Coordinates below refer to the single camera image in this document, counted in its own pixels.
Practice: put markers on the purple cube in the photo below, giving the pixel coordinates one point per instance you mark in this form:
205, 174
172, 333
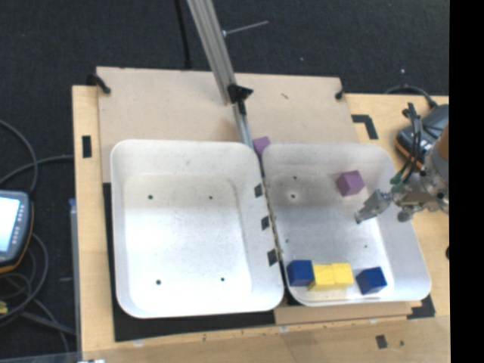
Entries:
261, 144
349, 183

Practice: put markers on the thin black and white rod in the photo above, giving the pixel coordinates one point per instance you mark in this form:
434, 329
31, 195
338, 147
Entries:
273, 221

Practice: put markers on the blue cube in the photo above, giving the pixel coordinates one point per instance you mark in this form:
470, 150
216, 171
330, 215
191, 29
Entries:
371, 280
300, 273

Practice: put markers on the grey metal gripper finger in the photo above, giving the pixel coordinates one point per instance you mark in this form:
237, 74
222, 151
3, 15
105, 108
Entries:
363, 214
378, 198

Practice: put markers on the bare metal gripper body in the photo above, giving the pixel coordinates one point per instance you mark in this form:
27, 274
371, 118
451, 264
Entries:
423, 193

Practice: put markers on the brown cardboard board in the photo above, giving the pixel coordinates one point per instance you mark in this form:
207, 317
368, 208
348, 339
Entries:
170, 104

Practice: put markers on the yellow cube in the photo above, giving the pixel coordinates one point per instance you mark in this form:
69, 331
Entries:
343, 273
323, 277

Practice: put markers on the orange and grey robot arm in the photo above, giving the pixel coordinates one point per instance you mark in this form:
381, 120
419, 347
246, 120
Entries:
440, 153

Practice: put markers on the white plastic tray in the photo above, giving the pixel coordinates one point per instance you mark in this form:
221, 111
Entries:
189, 233
329, 233

